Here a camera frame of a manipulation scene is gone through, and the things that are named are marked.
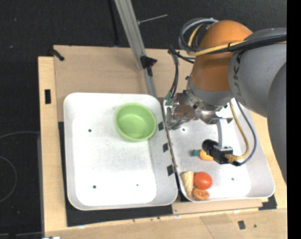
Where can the white plastic tray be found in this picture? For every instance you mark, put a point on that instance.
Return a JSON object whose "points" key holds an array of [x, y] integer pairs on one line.
{"points": [[230, 183], [110, 163]]}

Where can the brown flat board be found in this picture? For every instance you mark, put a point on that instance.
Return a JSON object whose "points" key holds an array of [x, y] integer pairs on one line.
{"points": [[95, 71]]}

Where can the red tomato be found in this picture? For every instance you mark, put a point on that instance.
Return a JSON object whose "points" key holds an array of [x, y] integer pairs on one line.
{"points": [[203, 180]]}

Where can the orange carrot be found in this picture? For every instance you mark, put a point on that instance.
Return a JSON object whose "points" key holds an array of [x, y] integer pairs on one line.
{"points": [[205, 155]]}

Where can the green bowl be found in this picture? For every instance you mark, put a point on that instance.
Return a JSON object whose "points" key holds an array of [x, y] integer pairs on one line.
{"points": [[136, 123]]}

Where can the black cylinder on white bracket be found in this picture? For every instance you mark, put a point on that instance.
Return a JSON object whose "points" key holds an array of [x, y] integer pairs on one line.
{"points": [[221, 153]]}

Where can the orange biscuit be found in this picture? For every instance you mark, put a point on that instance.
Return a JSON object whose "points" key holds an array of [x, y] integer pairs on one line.
{"points": [[200, 194]]}

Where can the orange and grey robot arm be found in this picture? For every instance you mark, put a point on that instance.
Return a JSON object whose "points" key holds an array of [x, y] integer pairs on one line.
{"points": [[254, 83]]}

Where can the beige waffle cone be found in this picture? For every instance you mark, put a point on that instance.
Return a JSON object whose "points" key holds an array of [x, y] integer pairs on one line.
{"points": [[188, 180]]}

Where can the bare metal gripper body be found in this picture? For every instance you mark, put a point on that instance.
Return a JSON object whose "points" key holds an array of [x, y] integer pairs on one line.
{"points": [[183, 108]]}

